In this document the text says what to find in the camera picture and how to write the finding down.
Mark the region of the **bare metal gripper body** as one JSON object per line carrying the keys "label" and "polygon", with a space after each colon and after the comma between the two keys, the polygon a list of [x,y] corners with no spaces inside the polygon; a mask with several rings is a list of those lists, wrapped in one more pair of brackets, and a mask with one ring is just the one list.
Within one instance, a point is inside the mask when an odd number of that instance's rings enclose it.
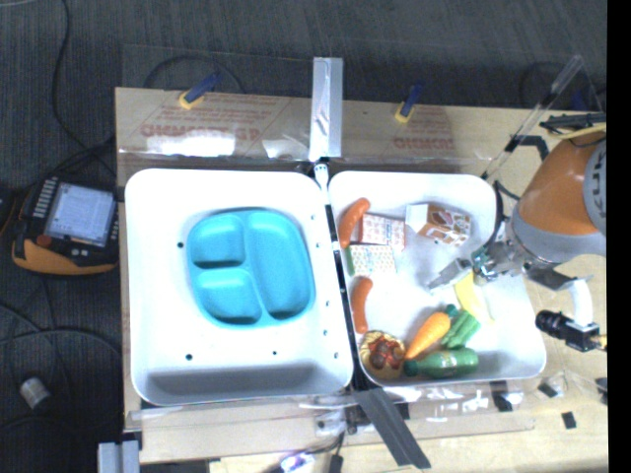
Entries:
{"label": "bare metal gripper body", "polygon": [[491,283],[502,276],[515,277],[524,272],[525,253],[514,240],[487,242],[471,258],[475,283]]}

